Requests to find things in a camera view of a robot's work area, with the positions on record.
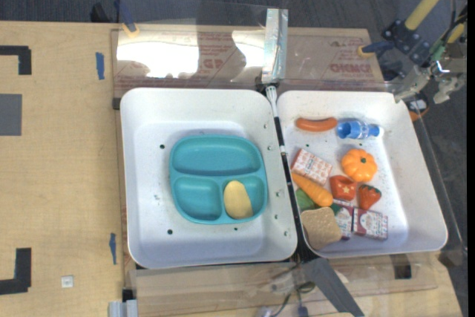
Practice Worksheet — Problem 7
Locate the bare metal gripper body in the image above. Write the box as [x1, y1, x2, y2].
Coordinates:
[430, 42, 468, 81]

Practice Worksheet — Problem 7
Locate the blue plastic bottle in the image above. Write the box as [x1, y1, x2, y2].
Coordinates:
[335, 119, 384, 140]

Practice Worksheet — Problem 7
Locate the brown cardboard board red print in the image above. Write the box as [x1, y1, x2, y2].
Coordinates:
[110, 25, 439, 301]

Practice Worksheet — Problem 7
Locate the white plastic tray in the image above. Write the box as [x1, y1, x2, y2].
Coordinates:
[276, 90, 449, 260]
[119, 87, 299, 269]

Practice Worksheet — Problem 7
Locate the orange pumpkin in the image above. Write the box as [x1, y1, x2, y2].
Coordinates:
[340, 148, 379, 183]

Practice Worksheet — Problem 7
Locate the orange sausage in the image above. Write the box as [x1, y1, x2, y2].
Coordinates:
[295, 116, 339, 134]

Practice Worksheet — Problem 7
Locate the red strawberry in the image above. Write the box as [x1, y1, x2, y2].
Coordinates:
[357, 183, 383, 212]

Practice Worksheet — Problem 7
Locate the red carton with yellow star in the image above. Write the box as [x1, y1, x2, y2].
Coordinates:
[329, 174, 358, 203]

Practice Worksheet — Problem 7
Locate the orange and white carton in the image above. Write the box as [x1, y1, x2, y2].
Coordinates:
[289, 148, 334, 187]

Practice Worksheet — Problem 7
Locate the orange carrot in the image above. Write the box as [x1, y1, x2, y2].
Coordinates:
[291, 171, 335, 208]

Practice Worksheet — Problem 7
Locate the red and white carton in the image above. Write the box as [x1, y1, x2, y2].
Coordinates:
[351, 207, 390, 241]

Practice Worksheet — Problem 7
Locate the white and purple carton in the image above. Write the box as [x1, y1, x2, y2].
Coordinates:
[331, 200, 356, 241]

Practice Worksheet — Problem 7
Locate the green toy vegetable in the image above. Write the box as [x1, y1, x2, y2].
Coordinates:
[295, 189, 317, 213]

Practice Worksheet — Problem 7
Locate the brown bread slice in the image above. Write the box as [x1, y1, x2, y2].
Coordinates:
[300, 206, 343, 251]

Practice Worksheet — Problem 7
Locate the yellow potato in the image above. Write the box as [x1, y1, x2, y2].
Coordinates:
[223, 180, 255, 220]

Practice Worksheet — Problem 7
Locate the blue divided plate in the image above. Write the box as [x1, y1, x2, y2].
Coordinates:
[168, 134, 269, 226]

